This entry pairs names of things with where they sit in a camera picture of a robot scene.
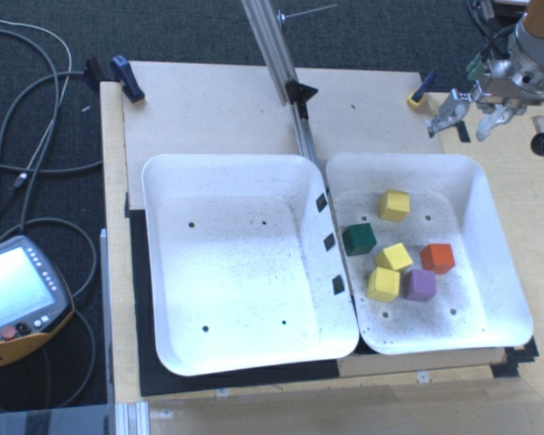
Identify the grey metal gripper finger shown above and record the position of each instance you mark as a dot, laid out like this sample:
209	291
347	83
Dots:
449	113
495	122

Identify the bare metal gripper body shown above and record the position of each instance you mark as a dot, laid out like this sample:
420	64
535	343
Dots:
503	84

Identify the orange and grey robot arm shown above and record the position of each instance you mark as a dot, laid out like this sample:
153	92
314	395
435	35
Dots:
537	39

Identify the yellow cube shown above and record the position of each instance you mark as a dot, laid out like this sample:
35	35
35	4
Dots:
393	257
394	205
382	284

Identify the white plastic tray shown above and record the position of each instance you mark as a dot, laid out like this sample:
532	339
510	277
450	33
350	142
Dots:
236	270
485	243

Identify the orange cube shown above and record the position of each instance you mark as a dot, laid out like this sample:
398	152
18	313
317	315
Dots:
437	258

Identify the green cube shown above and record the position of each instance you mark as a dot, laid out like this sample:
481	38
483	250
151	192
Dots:
359	239

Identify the purple cube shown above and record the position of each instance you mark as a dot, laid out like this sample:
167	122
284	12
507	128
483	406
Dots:
420	285

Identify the pale wood board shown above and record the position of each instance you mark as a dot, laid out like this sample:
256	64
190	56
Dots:
208	116

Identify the black cylinder on white bracket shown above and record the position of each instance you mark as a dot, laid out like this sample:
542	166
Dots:
542	144

